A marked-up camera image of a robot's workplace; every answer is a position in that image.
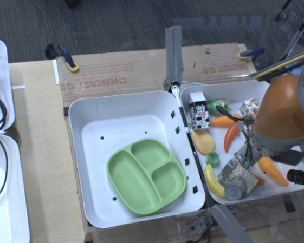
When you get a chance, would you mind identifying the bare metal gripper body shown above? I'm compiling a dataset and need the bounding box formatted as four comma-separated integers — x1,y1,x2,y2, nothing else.
232,140,271,170

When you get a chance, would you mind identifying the yellow banana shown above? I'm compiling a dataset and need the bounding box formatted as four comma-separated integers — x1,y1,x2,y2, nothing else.
203,161,227,201

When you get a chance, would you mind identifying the silver can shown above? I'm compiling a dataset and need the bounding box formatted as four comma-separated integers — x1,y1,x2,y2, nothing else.
222,175,249,202

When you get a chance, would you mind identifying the yellow patterned box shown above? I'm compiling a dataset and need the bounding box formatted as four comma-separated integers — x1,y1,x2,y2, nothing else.
217,162,262,198

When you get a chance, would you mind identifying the orange curved pepper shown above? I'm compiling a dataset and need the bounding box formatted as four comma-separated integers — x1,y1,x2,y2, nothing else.
221,122,244,154

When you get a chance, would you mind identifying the orange carrot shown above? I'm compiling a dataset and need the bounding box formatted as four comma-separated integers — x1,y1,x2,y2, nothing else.
208,113,243,129
257,153,290,190

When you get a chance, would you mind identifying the yellow oval biscuit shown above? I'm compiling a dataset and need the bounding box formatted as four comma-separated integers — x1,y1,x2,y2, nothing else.
191,128,217,157

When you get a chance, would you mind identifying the orange and white carton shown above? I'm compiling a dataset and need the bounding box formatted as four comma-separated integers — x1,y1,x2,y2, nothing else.
237,97,262,122

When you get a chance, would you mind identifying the green plastic bottle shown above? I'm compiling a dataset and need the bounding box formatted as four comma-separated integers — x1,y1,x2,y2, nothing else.
206,97,232,116

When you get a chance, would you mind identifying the white cow print milk carton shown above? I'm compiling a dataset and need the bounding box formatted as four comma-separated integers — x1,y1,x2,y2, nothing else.
187,90,212,132

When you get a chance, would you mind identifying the green divided plate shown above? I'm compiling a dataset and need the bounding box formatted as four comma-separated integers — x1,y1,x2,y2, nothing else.
103,134,191,220

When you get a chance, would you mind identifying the brown cardboard board red print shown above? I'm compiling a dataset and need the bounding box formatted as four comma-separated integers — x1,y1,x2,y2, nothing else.
56,29,304,243

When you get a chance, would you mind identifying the black cylinder on white bracket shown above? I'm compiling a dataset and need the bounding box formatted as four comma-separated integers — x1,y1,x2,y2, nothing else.
271,145,304,195

